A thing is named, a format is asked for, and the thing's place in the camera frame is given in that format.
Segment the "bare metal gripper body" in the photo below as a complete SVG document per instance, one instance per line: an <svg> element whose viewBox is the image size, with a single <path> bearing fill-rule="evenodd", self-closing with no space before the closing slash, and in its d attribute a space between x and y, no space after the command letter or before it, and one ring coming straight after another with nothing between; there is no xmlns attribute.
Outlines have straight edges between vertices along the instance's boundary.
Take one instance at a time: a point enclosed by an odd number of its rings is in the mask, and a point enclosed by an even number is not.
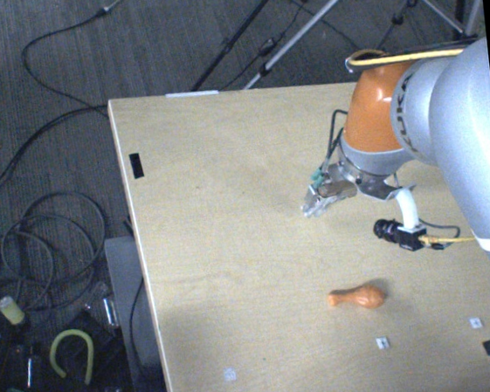
<svg viewBox="0 0 490 392"><path fill-rule="evenodd" d="M323 162L320 166L321 183L316 192L334 201L358 193L381 201L390 200L400 188L389 185L386 179L411 160L412 157L404 152L366 156L354 162L350 159Z"/></svg>

